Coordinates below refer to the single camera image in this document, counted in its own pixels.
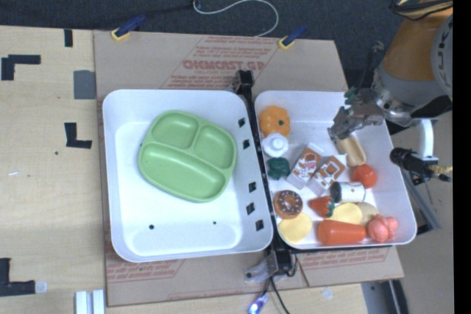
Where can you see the green broccoli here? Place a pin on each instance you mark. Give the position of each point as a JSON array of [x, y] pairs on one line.
[[276, 168]]

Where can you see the brown cardboard board red print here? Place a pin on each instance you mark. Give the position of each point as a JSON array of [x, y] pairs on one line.
[[154, 59]]

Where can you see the white plastic tray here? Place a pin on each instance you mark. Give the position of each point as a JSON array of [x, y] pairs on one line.
[[316, 114], [176, 228]]

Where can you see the white bottle with black cap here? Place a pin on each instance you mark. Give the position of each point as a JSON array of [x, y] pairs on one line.
[[351, 192]]

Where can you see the orange pumpkin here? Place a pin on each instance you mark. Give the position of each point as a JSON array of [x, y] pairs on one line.
[[271, 118]]

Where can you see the white and brown carton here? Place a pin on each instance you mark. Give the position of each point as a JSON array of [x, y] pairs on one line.
[[304, 165], [325, 173]]

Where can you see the yellow round crisp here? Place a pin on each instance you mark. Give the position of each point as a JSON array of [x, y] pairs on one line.
[[347, 214], [295, 228]]

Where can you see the brown doughnut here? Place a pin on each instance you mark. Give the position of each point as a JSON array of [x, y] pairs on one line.
[[288, 204]]

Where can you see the green divided plate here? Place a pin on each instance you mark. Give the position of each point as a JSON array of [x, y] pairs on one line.
[[184, 162]]

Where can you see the red strawberry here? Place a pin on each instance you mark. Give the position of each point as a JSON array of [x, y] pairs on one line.
[[320, 206]]

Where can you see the beige round biscuit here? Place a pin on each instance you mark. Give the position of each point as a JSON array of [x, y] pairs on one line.
[[369, 211]]

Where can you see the red tomato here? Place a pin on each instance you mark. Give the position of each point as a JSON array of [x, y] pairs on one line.
[[364, 175]]

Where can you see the black cylinder on white bracket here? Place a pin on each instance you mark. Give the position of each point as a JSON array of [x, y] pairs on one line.
[[412, 160]]

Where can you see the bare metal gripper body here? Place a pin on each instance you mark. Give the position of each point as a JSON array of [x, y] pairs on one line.
[[369, 110]]

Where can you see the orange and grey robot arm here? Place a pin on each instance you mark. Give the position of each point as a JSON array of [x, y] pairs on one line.
[[412, 55]]

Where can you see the pink toy shrimp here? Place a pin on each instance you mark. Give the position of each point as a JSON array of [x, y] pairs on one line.
[[382, 228]]

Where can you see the beige bread roll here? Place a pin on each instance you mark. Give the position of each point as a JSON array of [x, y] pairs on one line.
[[354, 152]]

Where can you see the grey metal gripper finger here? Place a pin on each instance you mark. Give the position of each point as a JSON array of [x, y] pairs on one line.
[[336, 123], [351, 129]]

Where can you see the orange carrot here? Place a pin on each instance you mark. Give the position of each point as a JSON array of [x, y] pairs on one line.
[[340, 232]]

